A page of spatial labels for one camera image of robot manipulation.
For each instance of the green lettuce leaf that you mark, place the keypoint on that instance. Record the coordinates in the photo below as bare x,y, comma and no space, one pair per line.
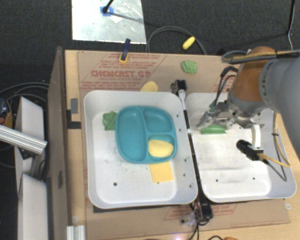
109,121

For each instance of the green sprinkled doughnut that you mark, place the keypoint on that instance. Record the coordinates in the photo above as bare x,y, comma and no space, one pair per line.
189,66

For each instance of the thin black and white rod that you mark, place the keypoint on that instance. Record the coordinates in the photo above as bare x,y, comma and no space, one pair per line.
189,131

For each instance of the black cylinder on white bracket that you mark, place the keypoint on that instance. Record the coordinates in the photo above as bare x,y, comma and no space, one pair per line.
250,149

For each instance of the white plastic tray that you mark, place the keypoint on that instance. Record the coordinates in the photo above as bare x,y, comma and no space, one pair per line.
129,184
235,174

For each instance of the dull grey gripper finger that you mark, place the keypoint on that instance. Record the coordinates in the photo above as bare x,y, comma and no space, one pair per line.
229,124
205,119

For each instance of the flat yellow toy chip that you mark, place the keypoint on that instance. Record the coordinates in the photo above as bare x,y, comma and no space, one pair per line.
149,87

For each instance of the brown cardboard board red print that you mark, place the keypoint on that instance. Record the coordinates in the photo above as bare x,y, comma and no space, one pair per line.
129,69

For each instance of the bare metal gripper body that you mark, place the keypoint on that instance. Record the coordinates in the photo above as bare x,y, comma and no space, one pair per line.
242,117

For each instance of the yellow toy corn cob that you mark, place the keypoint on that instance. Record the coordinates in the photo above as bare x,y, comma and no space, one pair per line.
188,43

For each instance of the blue divided plate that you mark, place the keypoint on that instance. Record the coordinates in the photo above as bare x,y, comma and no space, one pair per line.
132,134

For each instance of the green pea pod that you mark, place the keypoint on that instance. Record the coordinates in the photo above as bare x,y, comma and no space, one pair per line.
212,129

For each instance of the yellow toy potato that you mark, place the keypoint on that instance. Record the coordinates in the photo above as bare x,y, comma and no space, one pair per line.
161,148

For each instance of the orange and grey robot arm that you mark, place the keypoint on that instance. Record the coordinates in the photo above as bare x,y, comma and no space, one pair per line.
285,84

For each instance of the yellow cheese slice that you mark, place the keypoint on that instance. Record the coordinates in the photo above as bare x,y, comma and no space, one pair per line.
162,172

